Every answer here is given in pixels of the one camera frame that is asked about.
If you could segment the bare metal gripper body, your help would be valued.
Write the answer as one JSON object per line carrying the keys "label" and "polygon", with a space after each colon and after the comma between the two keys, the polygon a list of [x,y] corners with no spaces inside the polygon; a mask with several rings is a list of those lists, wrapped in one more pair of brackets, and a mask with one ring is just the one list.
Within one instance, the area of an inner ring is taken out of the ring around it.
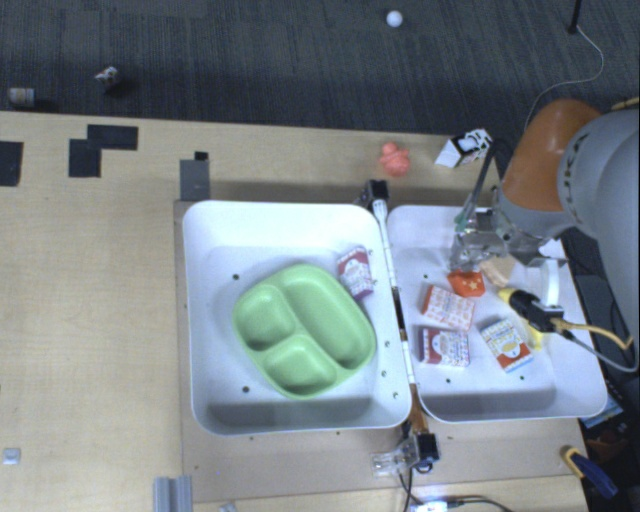
{"label": "bare metal gripper body", "polygon": [[524,266],[540,266],[544,261],[544,256],[540,253],[544,240],[516,227],[501,210],[477,211],[476,221],[479,246],[502,240],[504,258],[510,255]]}

